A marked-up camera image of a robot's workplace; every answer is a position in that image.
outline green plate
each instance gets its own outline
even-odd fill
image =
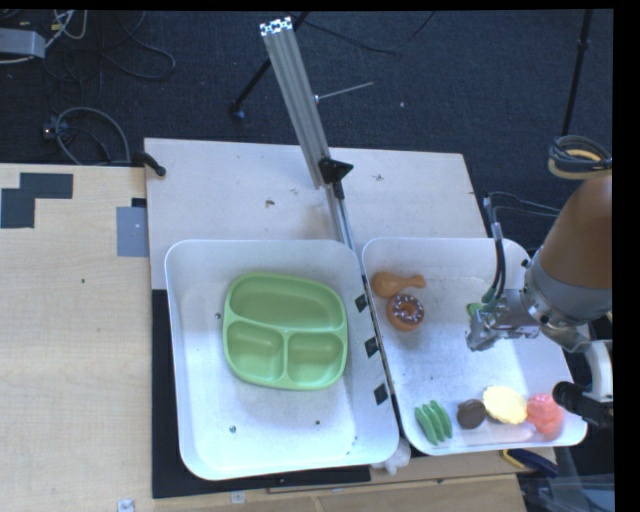
[[[223,340],[229,366],[247,382],[322,389],[344,371],[346,310],[340,296],[318,281],[247,273],[227,292]]]

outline wooden surface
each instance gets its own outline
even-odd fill
[[[233,506],[230,493],[153,500],[149,258],[119,257],[116,237],[145,171],[4,164],[0,188],[21,172],[71,173],[73,198],[37,199],[33,229],[0,229],[0,509],[525,510],[495,452],[424,457],[344,489],[246,491]]]

